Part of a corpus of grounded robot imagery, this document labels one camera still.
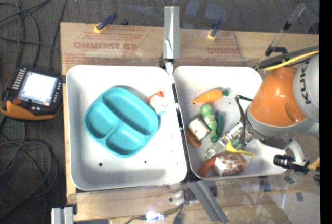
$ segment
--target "toy carrot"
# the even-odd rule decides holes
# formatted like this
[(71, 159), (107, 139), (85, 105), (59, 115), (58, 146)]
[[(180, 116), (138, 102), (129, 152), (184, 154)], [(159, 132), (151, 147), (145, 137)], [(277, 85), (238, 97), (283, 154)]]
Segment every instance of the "toy carrot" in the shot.
[(228, 90), (220, 91), (218, 89), (213, 89), (193, 99), (192, 103), (214, 102), (220, 100), (223, 95), (228, 96)]

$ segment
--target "red button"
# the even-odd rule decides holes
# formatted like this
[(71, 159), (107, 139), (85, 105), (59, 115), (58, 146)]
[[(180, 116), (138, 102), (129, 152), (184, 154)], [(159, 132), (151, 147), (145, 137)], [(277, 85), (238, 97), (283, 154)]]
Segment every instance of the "red button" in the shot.
[(20, 105), (22, 101), (21, 101), (21, 99), (19, 99), (19, 98), (16, 97), (15, 99), (12, 100), (12, 102), (13, 102), (15, 105)]

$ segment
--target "dark gray floor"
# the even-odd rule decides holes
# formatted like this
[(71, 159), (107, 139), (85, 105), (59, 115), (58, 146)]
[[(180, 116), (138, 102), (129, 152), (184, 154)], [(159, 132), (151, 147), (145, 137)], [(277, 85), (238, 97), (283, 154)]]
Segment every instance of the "dark gray floor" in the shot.
[[(31, 8), (42, 1), (44, 0), (17, 0), (21, 9)], [(290, 32), (307, 33), (313, 24), (319, 22), (319, 0), (299, 0), (299, 3), (304, 3), (306, 10)], [(29, 11), (37, 23), (38, 38), (37, 30), (27, 15), (21, 15), (21, 27), (17, 16), (3, 20), (8, 15), (18, 12), (18, 9), (15, 7), (15, 0), (0, 0), (0, 36), (17, 39), (20, 31), (21, 39), (25, 41), (39, 41), (54, 45), (59, 50), (60, 35), (57, 31), (60, 21), (98, 23), (110, 13), (116, 12), (119, 15), (119, 21), (116, 22), (127, 19), (130, 25), (163, 26), (164, 6), (180, 7), (181, 27), (209, 28), (215, 19), (221, 17), (221, 29), (224, 30), (278, 32), (296, 4), (295, 0), (49, 0)], [(0, 40), (1, 91), (17, 66), (17, 50), (21, 49), (23, 52), (22, 56), (19, 56), (18, 64), (32, 65), (37, 45), (17, 46), (15, 42)], [(41, 45), (36, 65), (60, 73), (59, 51)], [(3, 166), (11, 158), (14, 148), (0, 145), (0, 222), (43, 223), (43, 215), (46, 212), (45, 223), (50, 223), (50, 208), (64, 206), (66, 203), (63, 114), (39, 123), (24, 124), (7, 119), (3, 121), (0, 132), (9, 140), (38, 140), (49, 144), (59, 165), (57, 180), (48, 195), (21, 203), (23, 199), (13, 198), (8, 194), (8, 190), (22, 197), (28, 196), (40, 181), (39, 174), (24, 155), (20, 155), (12, 167), (3, 173)], [(0, 137), (0, 142), (6, 142), (8, 139)], [(28, 150), (34, 155), (42, 171), (46, 171), (49, 166), (47, 152), (36, 147), (30, 147)], [(46, 187), (51, 185), (54, 177), (53, 166)]]

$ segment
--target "blue and yellow clamp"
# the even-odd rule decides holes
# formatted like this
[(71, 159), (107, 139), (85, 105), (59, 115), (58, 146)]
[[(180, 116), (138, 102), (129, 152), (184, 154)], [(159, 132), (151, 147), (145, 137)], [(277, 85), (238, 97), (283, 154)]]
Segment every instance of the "blue and yellow clamp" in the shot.
[(109, 15), (102, 22), (98, 23), (97, 25), (95, 25), (93, 27), (94, 31), (97, 33), (101, 33), (102, 31), (104, 31), (107, 28), (107, 25), (112, 23), (114, 20), (116, 20), (117, 17), (118, 17), (118, 15), (116, 13)]
[(216, 23), (212, 24), (209, 35), (207, 36), (209, 39), (214, 40), (217, 37), (217, 33), (218, 33), (221, 23), (222, 23), (222, 19), (219, 18), (219, 19), (217, 19)]

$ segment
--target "turquoise plate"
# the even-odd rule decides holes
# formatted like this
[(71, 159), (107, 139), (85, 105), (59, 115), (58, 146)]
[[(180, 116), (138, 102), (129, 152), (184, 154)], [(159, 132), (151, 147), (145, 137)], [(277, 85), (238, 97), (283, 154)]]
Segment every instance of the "turquoise plate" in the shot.
[(101, 94), (85, 112), (83, 123), (92, 138), (122, 158), (139, 152), (159, 125), (150, 106), (121, 87)]

